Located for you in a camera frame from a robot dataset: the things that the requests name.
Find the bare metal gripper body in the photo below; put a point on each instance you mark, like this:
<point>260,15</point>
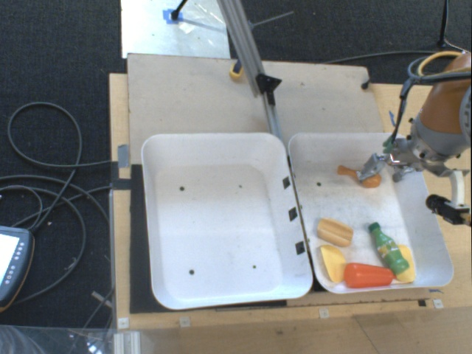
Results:
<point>409,155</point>

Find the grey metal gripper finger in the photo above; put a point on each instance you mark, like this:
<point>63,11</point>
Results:
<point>403,173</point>
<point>373,166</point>

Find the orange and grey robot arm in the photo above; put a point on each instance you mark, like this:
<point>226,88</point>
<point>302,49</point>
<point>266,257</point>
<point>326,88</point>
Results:
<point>444,98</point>

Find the brown toy chicken drumstick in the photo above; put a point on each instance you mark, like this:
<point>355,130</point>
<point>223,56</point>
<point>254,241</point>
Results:
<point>371,182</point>

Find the white plastic tray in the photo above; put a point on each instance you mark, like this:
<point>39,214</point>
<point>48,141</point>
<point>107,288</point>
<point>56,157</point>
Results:
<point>343,201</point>
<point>214,223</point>

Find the tan hot dog bun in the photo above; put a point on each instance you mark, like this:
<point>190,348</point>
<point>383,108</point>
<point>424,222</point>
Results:
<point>335,232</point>

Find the green toy bottle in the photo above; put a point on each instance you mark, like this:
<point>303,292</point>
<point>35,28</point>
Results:
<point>390,251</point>

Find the yellow toy cheese slice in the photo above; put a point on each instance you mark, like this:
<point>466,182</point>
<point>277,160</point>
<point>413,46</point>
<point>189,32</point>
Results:
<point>332,262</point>
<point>408,267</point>

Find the orange toy carrot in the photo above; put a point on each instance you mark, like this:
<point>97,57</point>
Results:
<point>367,276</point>

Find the pale wood board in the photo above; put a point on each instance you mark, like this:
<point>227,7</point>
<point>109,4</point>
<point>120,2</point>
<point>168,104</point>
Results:
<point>191,94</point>

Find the black cylinder on white bracket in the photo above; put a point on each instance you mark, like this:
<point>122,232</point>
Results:
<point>448,207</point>

